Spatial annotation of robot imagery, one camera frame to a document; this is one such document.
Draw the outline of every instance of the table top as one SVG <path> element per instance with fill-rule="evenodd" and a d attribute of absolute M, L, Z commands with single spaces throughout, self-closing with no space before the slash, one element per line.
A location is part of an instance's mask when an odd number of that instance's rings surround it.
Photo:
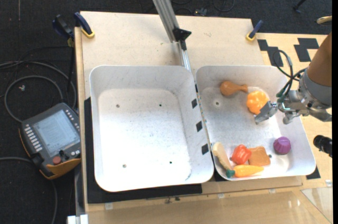
<path fill-rule="evenodd" d="M 81 15 L 95 32 L 94 38 L 88 39 L 78 27 L 75 28 L 79 117 L 84 141 L 83 101 L 90 96 L 91 69 L 103 64 L 171 66 L 181 65 L 181 61 L 178 47 L 169 42 L 158 15 L 102 12 L 81 12 Z M 268 52 L 260 49 L 258 41 L 261 44 L 266 41 L 269 47 L 284 50 L 291 57 L 294 69 L 299 70 L 308 66 L 309 62 L 299 61 L 294 45 L 299 44 L 299 39 L 312 39 L 320 45 L 326 37 L 257 33 L 256 39 L 249 42 L 245 36 L 253 29 L 250 19 L 177 16 L 177 20 L 182 29 L 192 31 L 186 43 L 194 76 L 198 68 L 206 65 L 270 65 Z M 312 58 L 316 50 L 307 51 Z M 270 223 L 278 210 L 281 218 L 293 222 L 296 219 L 299 223 L 330 223 L 333 201 L 327 198 L 326 191 L 332 189 L 327 187 L 333 180 L 332 158 L 319 152 L 312 140 L 316 135 L 332 138 L 332 123 L 310 116 L 302 117 L 302 123 L 320 178 L 308 180 L 306 176 L 291 176 L 235 182 L 211 179 L 202 183 L 203 193 L 199 195 L 88 204 L 87 181 L 83 176 L 84 209 L 89 221 L 133 223 L 137 217 L 146 223 L 156 223 L 156 219 L 161 217 L 163 222 L 171 219 L 171 223 L 204 223 L 203 219 L 223 223 L 224 218 L 230 223 L 245 223 L 250 213 L 262 212 L 260 223 Z M 82 142 L 83 174 L 86 174 L 85 148 Z"/>

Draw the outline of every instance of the orange toy vegetable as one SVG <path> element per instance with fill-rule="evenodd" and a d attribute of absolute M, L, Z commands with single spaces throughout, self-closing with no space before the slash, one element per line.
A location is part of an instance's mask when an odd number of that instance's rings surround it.
<path fill-rule="evenodd" d="M 234 176 L 237 178 L 255 175 L 264 170 L 264 167 L 253 165 L 237 165 L 233 168 Z"/>
<path fill-rule="evenodd" d="M 260 109 L 269 101 L 266 94 L 262 91 L 253 91 L 248 94 L 247 107 L 254 114 L 259 114 Z"/>
<path fill-rule="evenodd" d="M 231 160 L 237 165 L 244 164 L 251 157 L 251 153 L 248 148 L 240 144 L 233 150 Z"/>

